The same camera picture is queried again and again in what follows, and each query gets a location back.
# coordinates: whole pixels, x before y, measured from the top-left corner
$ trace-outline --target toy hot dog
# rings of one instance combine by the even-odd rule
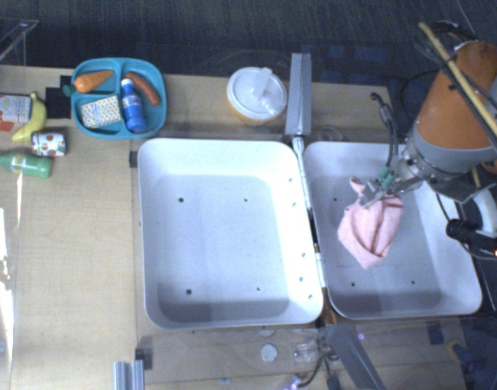
[[[148,103],[151,106],[157,106],[158,104],[160,104],[160,97],[158,96],[157,91],[144,78],[138,76],[134,72],[126,73],[124,77],[129,78],[130,80],[133,81],[135,87],[145,95],[146,99],[148,100]]]

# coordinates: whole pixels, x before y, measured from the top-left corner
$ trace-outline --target small box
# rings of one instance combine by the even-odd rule
[[[116,95],[87,102],[80,107],[80,113],[86,128],[99,128],[122,121],[119,98]]]
[[[31,108],[32,99],[28,95],[0,94],[0,121],[26,123]]]
[[[67,152],[64,135],[56,132],[33,133],[31,146],[36,156],[64,156]]]

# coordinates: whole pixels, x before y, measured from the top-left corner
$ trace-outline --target green bottle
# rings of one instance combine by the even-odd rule
[[[33,154],[6,153],[0,154],[0,166],[9,172],[46,179],[52,172],[52,159],[38,158]]]

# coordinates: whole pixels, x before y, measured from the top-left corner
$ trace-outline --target blue divided tray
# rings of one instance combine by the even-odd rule
[[[71,95],[71,110],[77,126],[90,136],[102,137],[105,139],[146,138],[155,135],[166,122],[167,115],[166,87],[160,71],[152,63],[140,59],[98,58],[90,59],[79,64],[73,71],[71,82],[73,83],[75,78],[79,75],[105,69],[113,70],[115,72],[114,75],[96,87],[91,93],[74,92]],[[87,102],[93,102],[112,95],[117,95],[119,97],[120,104],[120,81],[127,72],[134,72],[144,78],[157,91],[158,96],[160,97],[160,104],[151,106],[145,98],[145,95],[141,91],[137,91],[142,98],[142,106],[144,107],[144,116],[147,123],[146,131],[142,133],[130,132],[124,121],[108,124],[101,128],[86,128],[82,122],[80,107]]]

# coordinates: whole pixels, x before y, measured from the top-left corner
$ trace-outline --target white cup lid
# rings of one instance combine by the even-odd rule
[[[269,68],[236,71],[227,84],[227,96],[242,115],[255,120],[273,119],[287,105],[287,90]]]

